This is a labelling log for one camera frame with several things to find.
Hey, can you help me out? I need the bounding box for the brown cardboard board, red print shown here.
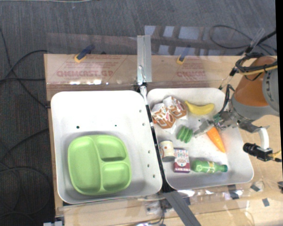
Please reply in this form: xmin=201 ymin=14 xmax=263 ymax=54
xmin=43 ymin=43 xmax=283 ymax=226

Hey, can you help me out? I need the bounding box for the orange carrot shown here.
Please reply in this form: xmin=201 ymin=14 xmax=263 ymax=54
xmin=206 ymin=126 xmax=226 ymax=154

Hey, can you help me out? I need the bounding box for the red and white carton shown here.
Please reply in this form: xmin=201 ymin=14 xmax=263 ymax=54
xmin=172 ymin=147 xmax=191 ymax=175

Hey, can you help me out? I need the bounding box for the small white and orange can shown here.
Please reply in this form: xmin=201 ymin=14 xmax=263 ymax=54
xmin=158 ymin=139 xmax=176 ymax=162

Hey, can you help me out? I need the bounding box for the green divided plate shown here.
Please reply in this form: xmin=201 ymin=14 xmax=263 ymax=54
xmin=66 ymin=133 xmax=133 ymax=197

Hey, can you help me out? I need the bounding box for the black cylinder on white bracket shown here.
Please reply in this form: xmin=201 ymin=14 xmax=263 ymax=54
xmin=241 ymin=125 xmax=275 ymax=163

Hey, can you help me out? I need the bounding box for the white and orange packet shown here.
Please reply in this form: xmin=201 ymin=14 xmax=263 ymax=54
xmin=151 ymin=102 xmax=177 ymax=130
xmin=162 ymin=95 xmax=188 ymax=121

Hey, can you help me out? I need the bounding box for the green bottle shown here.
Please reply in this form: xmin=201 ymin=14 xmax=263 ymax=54
xmin=190 ymin=158 xmax=229 ymax=175

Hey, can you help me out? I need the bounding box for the thin black and white rod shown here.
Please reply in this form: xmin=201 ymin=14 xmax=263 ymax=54
xmin=139 ymin=84 xmax=169 ymax=193

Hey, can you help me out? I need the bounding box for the yellow banana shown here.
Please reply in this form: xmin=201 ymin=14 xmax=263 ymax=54
xmin=184 ymin=99 xmax=216 ymax=117

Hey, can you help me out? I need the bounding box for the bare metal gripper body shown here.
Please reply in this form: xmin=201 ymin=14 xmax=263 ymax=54
xmin=213 ymin=110 xmax=239 ymax=131

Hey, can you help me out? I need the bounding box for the white plastic tray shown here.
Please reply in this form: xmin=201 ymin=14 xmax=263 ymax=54
xmin=145 ymin=84 xmax=255 ymax=192
xmin=49 ymin=87 xmax=164 ymax=205

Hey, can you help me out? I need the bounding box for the green ribbed toy vegetable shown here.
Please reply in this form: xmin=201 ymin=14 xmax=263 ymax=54
xmin=175 ymin=125 xmax=194 ymax=144

